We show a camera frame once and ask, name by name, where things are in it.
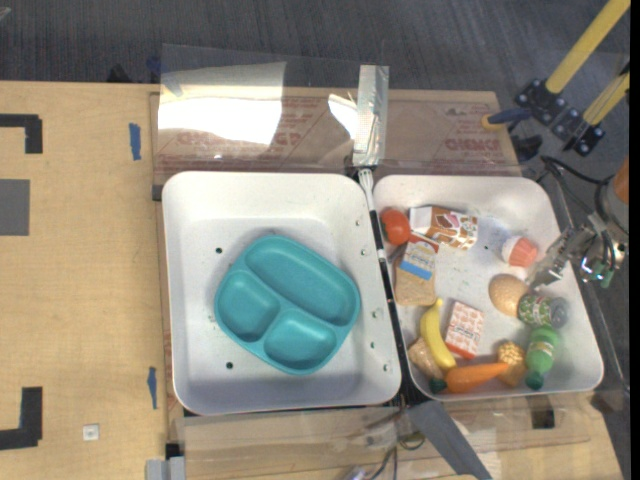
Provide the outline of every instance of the white plastic tray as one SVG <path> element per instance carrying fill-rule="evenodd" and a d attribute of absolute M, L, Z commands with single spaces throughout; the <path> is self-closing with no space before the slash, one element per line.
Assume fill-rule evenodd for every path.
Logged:
<path fill-rule="evenodd" d="M 488 286 L 499 273 L 510 273 L 525 279 L 527 271 L 510 267 L 500 257 L 503 242 L 511 235 L 524 235 L 539 247 L 539 257 L 559 236 L 555 213 L 546 192 L 535 182 L 518 177 L 410 176 L 395 175 L 380 180 L 374 187 L 378 212 L 395 207 L 439 205 L 479 217 L 478 242 L 468 251 L 442 246 L 436 264 L 436 293 L 444 301 L 441 330 L 448 321 L 446 309 L 453 299 L 480 309 L 485 314 L 484 335 L 480 342 L 480 362 L 487 356 L 495 359 L 496 344 L 510 339 L 526 348 L 530 329 L 516 318 L 494 308 Z M 393 246 L 386 246 L 387 254 Z M 576 277 L 571 267 L 564 278 L 541 291 L 554 297 L 565 297 L 570 303 L 569 322 L 562 327 L 561 345 L 553 369 L 538 393 L 589 391 L 604 373 L 602 356 L 589 321 Z M 418 336 L 418 325 L 424 308 L 398 306 L 405 347 Z M 431 393 L 425 376 L 413 365 L 411 375 L 416 386 L 427 396 L 441 400 L 469 400 L 531 395 L 524 386 L 511 389 L 498 380 L 464 395 Z"/>
<path fill-rule="evenodd" d="M 362 189 L 333 174 L 184 172 L 162 193 L 173 382 L 201 415 L 380 404 L 400 365 Z M 362 299 L 353 329 L 322 369 L 283 373 L 229 338 L 213 301 L 229 266 L 257 238 L 286 235 L 347 273 Z"/>

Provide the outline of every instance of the banana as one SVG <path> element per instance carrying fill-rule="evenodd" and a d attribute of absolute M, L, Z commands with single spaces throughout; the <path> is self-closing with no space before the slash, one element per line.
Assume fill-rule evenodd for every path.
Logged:
<path fill-rule="evenodd" d="M 442 299 L 438 297 L 435 304 L 429 306 L 420 318 L 420 336 L 427 343 L 436 364 L 444 371 L 457 366 L 456 360 L 445 345 L 440 334 L 440 307 Z"/>

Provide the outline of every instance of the carrot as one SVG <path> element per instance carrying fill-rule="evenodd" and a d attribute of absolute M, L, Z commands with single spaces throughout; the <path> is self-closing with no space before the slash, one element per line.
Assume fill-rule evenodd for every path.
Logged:
<path fill-rule="evenodd" d="M 449 370 L 444 378 L 451 393 L 466 393 L 504 372 L 507 363 L 473 364 L 457 366 Z"/>

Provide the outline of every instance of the teal divided plate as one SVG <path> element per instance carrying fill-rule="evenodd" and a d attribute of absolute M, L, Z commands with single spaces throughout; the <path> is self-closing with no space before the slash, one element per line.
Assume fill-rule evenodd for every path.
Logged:
<path fill-rule="evenodd" d="M 315 251 L 269 235 L 247 247 L 214 301 L 220 328 L 268 364 L 313 373 L 338 352 L 360 312 L 355 283 Z"/>

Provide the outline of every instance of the tomato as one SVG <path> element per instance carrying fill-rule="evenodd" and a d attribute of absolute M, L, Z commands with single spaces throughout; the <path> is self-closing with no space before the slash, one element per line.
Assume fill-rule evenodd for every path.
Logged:
<path fill-rule="evenodd" d="M 411 236 L 411 225 L 409 219 L 400 210 L 389 209 L 380 215 L 382 224 L 382 234 L 384 238 L 393 245 L 402 245 Z"/>

